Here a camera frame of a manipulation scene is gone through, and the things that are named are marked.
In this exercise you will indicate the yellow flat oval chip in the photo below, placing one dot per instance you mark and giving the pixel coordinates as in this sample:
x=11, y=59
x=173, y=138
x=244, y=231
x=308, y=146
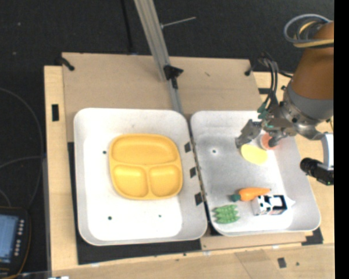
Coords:
x=253, y=155

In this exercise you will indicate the thin black rod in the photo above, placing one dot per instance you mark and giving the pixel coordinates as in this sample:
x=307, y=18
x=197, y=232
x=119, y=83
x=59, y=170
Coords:
x=198, y=167

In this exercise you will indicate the cow print milk carton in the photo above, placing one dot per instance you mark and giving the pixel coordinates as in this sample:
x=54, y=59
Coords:
x=272, y=205

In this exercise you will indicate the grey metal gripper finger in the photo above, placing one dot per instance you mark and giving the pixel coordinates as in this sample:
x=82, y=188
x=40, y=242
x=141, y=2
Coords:
x=248, y=134
x=274, y=141

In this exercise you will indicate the orange carrot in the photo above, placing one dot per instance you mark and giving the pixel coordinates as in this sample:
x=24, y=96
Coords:
x=253, y=193

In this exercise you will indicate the white plastic tray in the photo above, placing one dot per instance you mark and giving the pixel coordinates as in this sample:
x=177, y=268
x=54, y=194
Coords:
x=99, y=170
x=232, y=173

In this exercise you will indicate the yellow divided plate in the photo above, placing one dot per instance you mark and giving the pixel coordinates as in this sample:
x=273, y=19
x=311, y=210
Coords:
x=145, y=166

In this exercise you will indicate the black cylinder on white bracket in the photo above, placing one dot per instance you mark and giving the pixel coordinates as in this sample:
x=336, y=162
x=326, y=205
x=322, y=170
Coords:
x=314, y=167

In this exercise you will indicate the brown cardboard board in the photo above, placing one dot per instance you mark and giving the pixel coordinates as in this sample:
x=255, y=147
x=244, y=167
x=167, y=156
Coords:
x=119, y=83

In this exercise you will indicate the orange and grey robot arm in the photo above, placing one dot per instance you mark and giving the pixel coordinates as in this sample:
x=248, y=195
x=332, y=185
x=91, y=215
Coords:
x=314, y=68

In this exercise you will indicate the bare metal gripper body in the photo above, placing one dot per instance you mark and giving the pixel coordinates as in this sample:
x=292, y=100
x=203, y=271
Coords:
x=301, y=123

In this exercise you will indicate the green pea pods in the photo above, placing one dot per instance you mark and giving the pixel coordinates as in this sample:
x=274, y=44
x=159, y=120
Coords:
x=226, y=214

